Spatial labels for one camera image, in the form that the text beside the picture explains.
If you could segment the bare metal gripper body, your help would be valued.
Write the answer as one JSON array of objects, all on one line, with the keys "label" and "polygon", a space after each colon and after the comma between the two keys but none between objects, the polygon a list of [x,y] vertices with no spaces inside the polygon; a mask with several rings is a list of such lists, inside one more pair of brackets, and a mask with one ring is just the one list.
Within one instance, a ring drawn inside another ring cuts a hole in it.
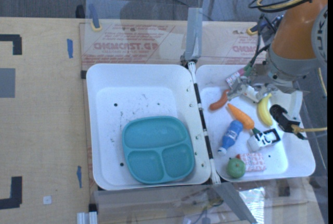
[{"label": "bare metal gripper body", "polygon": [[249,85],[258,92],[259,95],[275,93],[281,91],[286,94],[292,94],[300,91],[303,95],[310,94],[310,91],[301,90],[295,86],[297,78],[277,70],[274,66],[255,64],[249,73]]}]

